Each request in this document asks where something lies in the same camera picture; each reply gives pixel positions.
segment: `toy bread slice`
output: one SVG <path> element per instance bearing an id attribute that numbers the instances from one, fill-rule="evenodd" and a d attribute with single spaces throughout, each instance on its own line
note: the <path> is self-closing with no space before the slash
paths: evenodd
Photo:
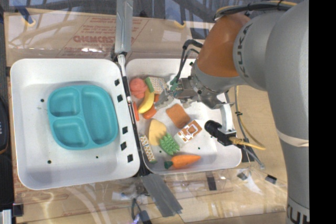
<path id="1" fill-rule="evenodd" d="M 160 139 L 166 134 L 167 127 L 162 122 L 152 119 L 149 125 L 148 138 L 152 146 L 158 146 Z"/>
<path id="2" fill-rule="evenodd" d="M 183 107 L 179 104 L 175 104 L 171 108 L 166 109 L 166 113 L 179 129 L 182 129 L 190 122 L 189 115 L 185 113 Z"/>

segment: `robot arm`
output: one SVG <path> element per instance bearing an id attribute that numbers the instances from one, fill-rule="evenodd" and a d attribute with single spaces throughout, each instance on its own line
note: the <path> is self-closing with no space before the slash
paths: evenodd
<path id="1" fill-rule="evenodd" d="M 220 131 L 230 135 L 235 131 L 230 104 L 217 96 L 242 84 L 267 91 L 288 175 L 287 224 L 309 223 L 309 0 L 278 2 L 276 10 L 269 4 L 264 10 L 274 12 L 253 19 L 239 9 L 222 17 L 219 11 L 191 75 L 179 80 L 174 97 L 220 109 Z"/>

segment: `toy carrot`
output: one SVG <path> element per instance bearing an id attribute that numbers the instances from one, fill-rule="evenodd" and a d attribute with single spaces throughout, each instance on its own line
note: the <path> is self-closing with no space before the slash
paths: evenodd
<path id="1" fill-rule="evenodd" d="M 145 113 L 142 114 L 143 118 L 148 120 L 150 119 L 152 116 L 154 116 L 156 114 L 156 109 L 154 107 L 154 104 L 152 105 L 152 107 L 146 111 Z"/>
<path id="2" fill-rule="evenodd" d="M 170 162 L 164 162 L 164 168 L 169 169 L 169 167 L 173 166 L 176 169 L 183 168 L 186 165 L 197 162 L 201 156 L 199 155 L 176 155 L 172 157 Z"/>
<path id="3" fill-rule="evenodd" d="M 133 101 L 133 108 L 134 108 L 135 119 L 136 119 L 136 121 L 139 121 L 140 118 L 139 118 L 139 113 L 138 113 L 138 107 L 137 107 L 137 104 L 134 101 Z"/>
<path id="4" fill-rule="evenodd" d="M 159 98 L 160 98 L 160 95 L 156 93 L 154 95 L 154 103 L 158 102 Z"/>

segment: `white tray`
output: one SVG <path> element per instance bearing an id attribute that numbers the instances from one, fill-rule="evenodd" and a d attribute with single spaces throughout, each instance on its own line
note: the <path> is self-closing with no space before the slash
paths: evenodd
<path id="1" fill-rule="evenodd" d="M 22 59 L 13 64 L 10 75 L 17 171 L 27 188 L 102 182 L 137 173 L 140 160 L 120 70 L 115 63 L 104 59 Z M 102 87 L 111 95 L 119 133 L 103 147 L 67 150 L 52 136 L 47 100 L 56 88 L 82 83 Z"/>
<path id="2" fill-rule="evenodd" d="M 181 78 L 190 75 L 191 66 L 187 60 L 184 69 L 181 73 Z M 180 65 L 179 59 L 134 59 L 126 65 L 126 73 L 129 81 L 132 78 L 147 76 L 165 77 L 166 81 L 170 81 L 177 74 Z M 132 99 L 139 105 L 141 100 L 134 97 Z M 180 103 L 179 100 L 174 100 L 167 108 L 172 105 Z M 164 123 L 167 127 L 167 132 L 174 136 L 179 129 L 173 124 L 171 119 L 166 114 L 167 108 L 161 108 L 155 114 L 153 119 L 157 119 Z M 145 153 L 143 158 L 147 168 L 156 174 L 173 174 L 184 172 L 200 172 L 218 169 L 227 169 L 236 167 L 241 162 L 241 150 L 230 145 L 224 147 L 216 138 L 211 137 L 210 134 L 204 130 L 204 124 L 208 120 L 214 120 L 222 123 L 222 118 L 219 110 L 211 110 L 202 103 L 193 102 L 192 106 L 185 109 L 185 112 L 192 120 L 196 120 L 203 128 L 202 132 L 195 137 L 195 140 L 190 141 L 183 148 L 180 153 L 190 153 L 200 155 L 202 158 L 193 165 L 184 169 L 165 169 L 164 162 L 169 161 L 171 156 L 165 153 L 159 146 L 152 146 L 152 151 L 157 159 L 156 164 L 148 161 Z M 145 134 L 148 136 L 150 120 L 145 120 L 140 115 L 140 120 L 137 122 L 139 135 Z"/>

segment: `toy banana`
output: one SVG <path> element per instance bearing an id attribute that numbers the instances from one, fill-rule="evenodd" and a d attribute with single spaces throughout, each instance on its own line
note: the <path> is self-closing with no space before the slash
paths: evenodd
<path id="1" fill-rule="evenodd" d="M 138 113 L 139 114 L 143 114 L 146 111 L 148 111 L 153 103 L 154 103 L 154 92 L 149 92 L 149 89 L 147 88 L 145 90 L 145 97 L 143 98 L 142 103 L 140 104 L 140 106 L 138 107 Z"/>

